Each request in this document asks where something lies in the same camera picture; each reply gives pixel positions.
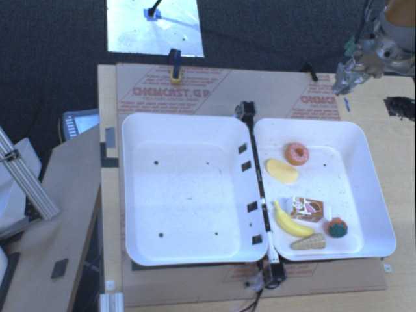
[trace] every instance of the protective paper sheet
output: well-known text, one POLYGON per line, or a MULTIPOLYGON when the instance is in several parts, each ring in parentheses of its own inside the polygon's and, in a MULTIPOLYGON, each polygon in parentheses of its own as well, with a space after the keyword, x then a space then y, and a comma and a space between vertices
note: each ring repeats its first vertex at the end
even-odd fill
POLYGON ((107 0, 110 52, 168 55, 181 50, 186 57, 203 57, 196 0, 162 0, 157 17, 147 9, 157 0, 107 0))

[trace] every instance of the wooden table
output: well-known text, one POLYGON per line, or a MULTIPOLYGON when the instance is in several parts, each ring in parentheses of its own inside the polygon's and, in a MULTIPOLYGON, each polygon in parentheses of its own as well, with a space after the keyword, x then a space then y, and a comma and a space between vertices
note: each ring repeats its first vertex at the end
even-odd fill
MULTIPOLYGON (((394 227, 397 247, 383 264, 391 267, 385 273, 386 291, 320 294, 260 299, 257 311, 411 311, 416 305, 415 250, 415 123, 407 118, 388 115, 386 97, 415 97, 411 78, 382 77, 357 86, 349 100, 347 111, 344 97, 336 102, 342 120, 359 125, 365 132, 382 187, 385 202, 394 227)), ((117 125, 116 67, 99 67, 99 108, 101 142, 105 142, 108 126, 117 125)), ((107 148, 107 157, 118 156, 118 145, 107 148)), ((118 170, 103 168, 103 230, 105 280, 113 280, 114 290, 122 292, 120 253, 120 197, 118 170)), ((221 301, 197 304, 127 307, 126 311, 239 311, 249 301, 221 301)))

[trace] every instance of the donut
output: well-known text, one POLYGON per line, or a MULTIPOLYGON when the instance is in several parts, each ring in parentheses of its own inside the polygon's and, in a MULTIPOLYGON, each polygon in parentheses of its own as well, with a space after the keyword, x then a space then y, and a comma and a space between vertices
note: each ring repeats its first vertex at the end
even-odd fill
POLYGON ((286 148, 285 157, 292 165, 299 166, 307 162, 309 151, 301 143, 291 143, 286 148))

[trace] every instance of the yellow banana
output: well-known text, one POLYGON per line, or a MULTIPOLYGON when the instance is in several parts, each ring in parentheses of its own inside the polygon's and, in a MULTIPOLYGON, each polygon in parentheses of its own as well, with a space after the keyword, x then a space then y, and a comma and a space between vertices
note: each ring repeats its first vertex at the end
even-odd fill
POLYGON ((275 201, 276 222, 287 233, 297 237, 309 237, 313 234, 313 229, 309 226, 303 226, 295 222, 279 205, 279 201, 275 201))

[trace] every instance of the donut hole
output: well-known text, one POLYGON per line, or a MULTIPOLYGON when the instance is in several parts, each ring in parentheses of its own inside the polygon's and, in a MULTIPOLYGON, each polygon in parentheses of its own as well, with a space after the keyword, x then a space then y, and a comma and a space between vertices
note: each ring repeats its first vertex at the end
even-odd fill
POLYGON ((304 150, 302 148, 296 148, 294 152, 297 154, 297 156, 302 157, 304 155, 304 150))

